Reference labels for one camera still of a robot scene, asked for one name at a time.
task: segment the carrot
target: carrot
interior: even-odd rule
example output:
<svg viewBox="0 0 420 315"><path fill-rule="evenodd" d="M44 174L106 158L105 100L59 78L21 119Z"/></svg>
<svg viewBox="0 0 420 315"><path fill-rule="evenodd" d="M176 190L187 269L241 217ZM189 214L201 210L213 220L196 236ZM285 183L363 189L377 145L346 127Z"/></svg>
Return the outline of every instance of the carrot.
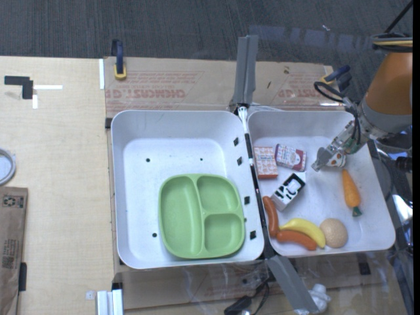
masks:
<svg viewBox="0 0 420 315"><path fill-rule="evenodd" d="M316 250L316 242L306 234L293 230L280 230L276 234L276 239L280 243L297 243L306 247L309 251Z"/></svg>
<svg viewBox="0 0 420 315"><path fill-rule="evenodd" d="M262 202L268 217L268 234L270 237L276 237L278 232L278 216L276 206L268 196L264 196L262 198Z"/></svg>
<svg viewBox="0 0 420 315"><path fill-rule="evenodd" d="M346 204L353 209L353 217L360 216L362 212L358 207L362 199L360 198L359 190L348 171L343 169L341 172L343 174L343 189Z"/></svg>

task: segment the green divided plate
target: green divided plate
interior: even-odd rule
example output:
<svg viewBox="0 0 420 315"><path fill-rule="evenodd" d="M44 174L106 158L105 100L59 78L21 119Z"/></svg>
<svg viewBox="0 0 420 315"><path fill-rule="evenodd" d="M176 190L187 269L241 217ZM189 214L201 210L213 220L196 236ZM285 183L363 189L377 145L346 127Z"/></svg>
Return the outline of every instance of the green divided plate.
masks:
<svg viewBox="0 0 420 315"><path fill-rule="evenodd" d="M236 252L245 237L238 190L217 175L170 177L159 192L159 227L167 250L180 258Z"/></svg>

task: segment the sausage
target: sausage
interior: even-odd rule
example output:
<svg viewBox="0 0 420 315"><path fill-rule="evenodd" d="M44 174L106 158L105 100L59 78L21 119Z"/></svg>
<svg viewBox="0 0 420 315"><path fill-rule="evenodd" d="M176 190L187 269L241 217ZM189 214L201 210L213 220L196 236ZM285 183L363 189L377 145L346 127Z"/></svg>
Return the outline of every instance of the sausage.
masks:
<svg viewBox="0 0 420 315"><path fill-rule="evenodd" d="M303 234L299 231L293 231L293 230L280 230L276 234L276 239L280 243L297 243L302 246L305 246L307 250L309 251L315 251L316 250L316 242L306 234Z"/></svg>
<svg viewBox="0 0 420 315"><path fill-rule="evenodd" d="M276 206L268 196L264 196L262 202L264 203L265 212L268 216L268 234L270 237L276 237L277 232L279 232Z"/></svg>

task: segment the light wood surface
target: light wood surface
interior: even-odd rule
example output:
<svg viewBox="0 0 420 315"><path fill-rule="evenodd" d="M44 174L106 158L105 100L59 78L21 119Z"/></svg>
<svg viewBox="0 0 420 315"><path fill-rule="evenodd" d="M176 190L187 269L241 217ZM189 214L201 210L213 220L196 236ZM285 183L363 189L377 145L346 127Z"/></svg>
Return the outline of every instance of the light wood surface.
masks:
<svg viewBox="0 0 420 315"><path fill-rule="evenodd" d="M114 273L98 60L1 57L0 67L34 85L63 85L38 91L34 110L21 87L0 83L0 146L16 156L7 185L29 190L18 313L94 314L86 292L110 290Z"/></svg>

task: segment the banana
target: banana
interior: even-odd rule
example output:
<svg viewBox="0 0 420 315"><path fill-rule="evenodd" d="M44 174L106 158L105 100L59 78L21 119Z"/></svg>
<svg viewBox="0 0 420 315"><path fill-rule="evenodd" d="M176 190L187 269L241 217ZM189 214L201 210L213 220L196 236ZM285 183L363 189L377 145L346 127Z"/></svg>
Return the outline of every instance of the banana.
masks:
<svg viewBox="0 0 420 315"><path fill-rule="evenodd" d="M311 237L316 244L322 249L326 246L326 237L322 230L318 228L313 222L302 218L293 218L283 226L279 226L280 230L294 230L302 232Z"/></svg>

